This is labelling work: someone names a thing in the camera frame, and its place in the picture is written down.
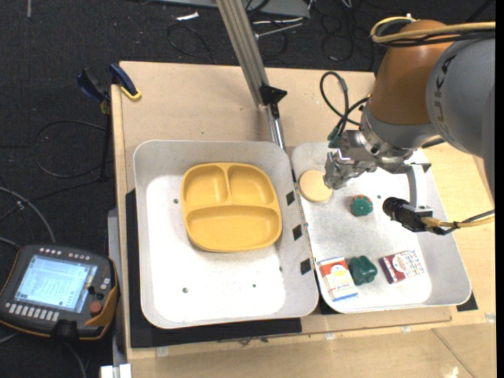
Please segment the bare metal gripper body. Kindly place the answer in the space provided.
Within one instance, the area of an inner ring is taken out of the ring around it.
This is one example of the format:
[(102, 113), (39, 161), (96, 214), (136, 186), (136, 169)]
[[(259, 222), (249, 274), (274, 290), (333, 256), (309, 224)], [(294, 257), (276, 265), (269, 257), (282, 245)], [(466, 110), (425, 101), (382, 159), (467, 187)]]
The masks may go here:
[(336, 132), (329, 140), (334, 149), (335, 161), (342, 164), (354, 162), (360, 171), (374, 172), (378, 168), (390, 173), (402, 172), (405, 163), (412, 157), (413, 150), (392, 146), (384, 142), (375, 132), (346, 130)]

